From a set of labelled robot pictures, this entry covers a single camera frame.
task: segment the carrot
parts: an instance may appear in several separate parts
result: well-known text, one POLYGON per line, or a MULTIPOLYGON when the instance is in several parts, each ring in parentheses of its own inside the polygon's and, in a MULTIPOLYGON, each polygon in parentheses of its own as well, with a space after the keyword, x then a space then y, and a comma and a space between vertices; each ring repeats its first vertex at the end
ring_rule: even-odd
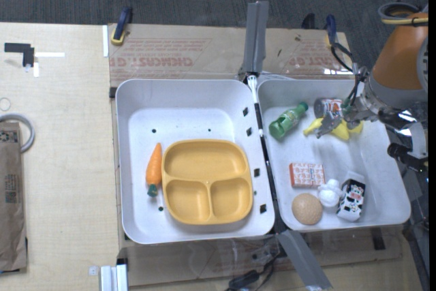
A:
POLYGON ((162 146, 156 144, 155 150, 151 153, 149 164, 145 172, 145 181, 149 186, 147 194, 149 196, 157 195, 157 186, 162 182, 162 146))

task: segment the metal ring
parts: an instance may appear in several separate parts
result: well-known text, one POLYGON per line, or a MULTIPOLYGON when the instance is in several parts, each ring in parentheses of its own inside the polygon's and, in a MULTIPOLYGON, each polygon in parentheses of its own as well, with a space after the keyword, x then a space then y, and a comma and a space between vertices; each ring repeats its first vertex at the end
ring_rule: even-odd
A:
POLYGON ((29 139, 27 140, 26 143, 24 143, 21 146, 21 153, 24 153, 25 151, 27 151, 31 147, 31 145, 33 144, 33 141, 35 140, 35 128, 33 127, 33 125, 30 122, 30 120, 28 120, 28 118, 26 118, 22 114, 8 113, 8 114, 0 115, 0 122, 7 121, 7 120, 21 121, 22 123, 24 123, 29 128, 29 130, 30 130, 29 139))
POLYGON ((2 110, 4 112, 7 112, 11 108, 11 105, 12 105, 11 104, 11 100, 9 98, 7 98, 7 97, 0 97, 0 110, 2 110), (1 101, 7 101, 9 106, 7 106, 7 108, 3 108, 1 106, 1 101))

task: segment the clamp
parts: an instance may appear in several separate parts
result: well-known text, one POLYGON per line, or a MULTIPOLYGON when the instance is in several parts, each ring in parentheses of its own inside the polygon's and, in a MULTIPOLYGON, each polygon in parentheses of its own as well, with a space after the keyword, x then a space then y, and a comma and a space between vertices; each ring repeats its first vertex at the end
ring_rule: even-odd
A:
POLYGON ((121 11, 120 18, 118 19, 118 24, 116 28, 113 30, 112 35, 110 36, 110 42, 114 45, 122 45, 124 41, 125 31, 124 26, 126 23, 131 22, 131 7, 123 7, 123 11, 121 11))

